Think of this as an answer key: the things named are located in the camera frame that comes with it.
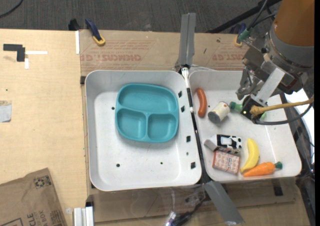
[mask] blue plate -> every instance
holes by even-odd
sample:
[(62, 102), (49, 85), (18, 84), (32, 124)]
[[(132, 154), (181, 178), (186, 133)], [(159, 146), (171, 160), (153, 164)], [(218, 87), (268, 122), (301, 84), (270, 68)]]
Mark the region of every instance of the blue plate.
[(164, 143), (177, 133), (179, 107), (175, 94), (159, 85), (129, 83), (116, 98), (115, 125), (127, 139)]

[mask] sausage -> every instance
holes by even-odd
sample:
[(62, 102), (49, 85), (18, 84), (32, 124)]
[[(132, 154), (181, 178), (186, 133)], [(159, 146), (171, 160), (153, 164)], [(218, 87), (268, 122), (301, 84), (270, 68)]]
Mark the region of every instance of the sausage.
[(205, 91), (201, 88), (198, 88), (196, 90), (196, 94), (198, 95), (199, 101), (200, 101), (200, 107), (198, 110), (198, 116), (199, 117), (204, 117), (206, 114), (206, 110), (207, 110), (207, 98), (206, 98), (206, 94)]

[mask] red box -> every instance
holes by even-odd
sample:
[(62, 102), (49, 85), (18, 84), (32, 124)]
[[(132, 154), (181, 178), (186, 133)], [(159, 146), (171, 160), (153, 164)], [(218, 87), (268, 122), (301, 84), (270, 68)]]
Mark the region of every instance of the red box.
[(240, 157), (220, 150), (214, 152), (212, 167), (236, 175), (239, 171), (239, 165)]

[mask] can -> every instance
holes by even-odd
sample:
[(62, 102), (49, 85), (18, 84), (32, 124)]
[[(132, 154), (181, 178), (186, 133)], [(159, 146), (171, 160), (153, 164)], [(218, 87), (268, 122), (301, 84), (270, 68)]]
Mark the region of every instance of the can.
[(209, 113), (208, 118), (213, 123), (220, 123), (230, 112), (230, 107), (224, 101), (220, 101)]

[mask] yellow banana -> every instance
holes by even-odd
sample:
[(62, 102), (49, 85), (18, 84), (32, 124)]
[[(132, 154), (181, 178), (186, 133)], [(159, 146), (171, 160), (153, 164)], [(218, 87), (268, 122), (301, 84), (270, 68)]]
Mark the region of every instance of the yellow banana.
[(247, 141), (247, 146), (248, 146), (249, 156), (244, 166), (240, 168), (240, 173), (242, 173), (243, 171), (249, 170), (251, 168), (254, 168), (258, 163), (258, 159), (259, 159), (258, 145), (254, 140), (249, 138)]

